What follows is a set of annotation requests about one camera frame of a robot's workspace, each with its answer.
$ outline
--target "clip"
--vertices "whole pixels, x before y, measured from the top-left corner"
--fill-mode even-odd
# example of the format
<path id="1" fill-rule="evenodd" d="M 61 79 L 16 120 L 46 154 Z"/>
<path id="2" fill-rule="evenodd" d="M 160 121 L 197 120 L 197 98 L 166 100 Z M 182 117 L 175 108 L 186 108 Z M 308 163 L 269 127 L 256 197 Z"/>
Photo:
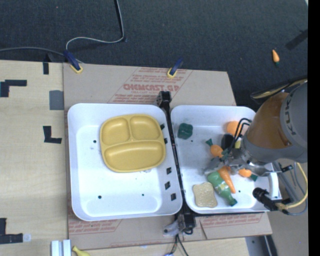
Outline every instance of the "clip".
<path id="1" fill-rule="evenodd" d="M 171 67 L 168 72 L 166 73 L 166 76 L 170 79 L 174 78 L 177 74 L 177 71 L 181 66 L 183 65 L 183 58 L 179 58 L 177 62 L 174 64 L 173 67 Z"/>
<path id="2" fill-rule="evenodd" d="M 84 69 L 79 65 L 76 58 L 67 50 L 63 52 L 64 57 L 71 63 L 70 67 L 75 71 L 77 74 L 80 74 Z"/>

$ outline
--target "toy bottle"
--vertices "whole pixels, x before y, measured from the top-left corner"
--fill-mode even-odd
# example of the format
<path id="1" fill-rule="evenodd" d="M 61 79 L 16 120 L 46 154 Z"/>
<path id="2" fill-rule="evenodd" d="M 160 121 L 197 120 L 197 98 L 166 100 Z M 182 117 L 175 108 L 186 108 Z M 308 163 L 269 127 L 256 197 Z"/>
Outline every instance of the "toy bottle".
<path id="1" fill-rule="evenodd" d="M 231 190 L 227 183 L 221 178 L 220 174 L 217 171 L 210 173 L 207 177 L 208 182 L 210 182 L 214 190 L 223 198 L 227 200 L 230 206 L 234 206 L 237 203 L 237 200 L 234 199 L 231 195 Z"/>

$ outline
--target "cardboard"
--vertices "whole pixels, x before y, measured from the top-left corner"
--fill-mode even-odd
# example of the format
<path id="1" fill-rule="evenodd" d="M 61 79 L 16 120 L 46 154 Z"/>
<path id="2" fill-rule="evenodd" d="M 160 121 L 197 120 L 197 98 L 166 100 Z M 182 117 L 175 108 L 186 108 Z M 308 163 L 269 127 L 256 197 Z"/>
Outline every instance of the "cardboard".
<path id="1" fill-rule="evenodd" d="M 159 216 L 103 221 L 78 219 L 70 205 L 68 109 L 78 103 L 153 104 L 160 91 L 170 91 L 171 108 L 179 105 L 235 106 L 226 72 L 180 69 L 169 79 L 167 69 L 152 67 L 81 64 L 75 73 L 63 64 L 66 170 L 68 184 L 68 233 L 81 249 L 102 249 L 172 243 L 164 236 L 165 226 L 174 216 Z M 271 234 L 267 213 L 214 215 L 196 218 L 196 228 L 183 241 L 236 238 Z"/>

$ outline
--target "yellow plate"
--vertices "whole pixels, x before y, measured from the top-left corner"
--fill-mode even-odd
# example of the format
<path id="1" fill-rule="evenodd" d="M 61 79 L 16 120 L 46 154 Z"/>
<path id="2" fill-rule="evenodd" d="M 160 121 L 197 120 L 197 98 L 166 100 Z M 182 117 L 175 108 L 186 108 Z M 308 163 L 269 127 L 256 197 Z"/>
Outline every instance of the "yellow plate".
<path id="1" fill-rule="evenodd" d="M 100 145 L 104 163 L 118 173 L 148 170 L 166 157 L 160 125 L 147 114 L 108 119 L 100 128 Z"/>

